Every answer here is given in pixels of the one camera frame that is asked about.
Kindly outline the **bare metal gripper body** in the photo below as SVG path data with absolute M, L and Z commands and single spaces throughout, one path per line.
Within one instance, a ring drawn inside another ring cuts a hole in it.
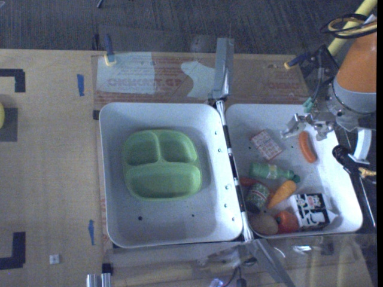
M 359 127 L 359 120 L 364 118 L 363 114 L 342 106 L 333 106 L 329 109 L 326 105 L 313 107 L 311 115 L 316 124 L 323 124 L 333 129 L 342 128 L 346 131 L 354 131 Z

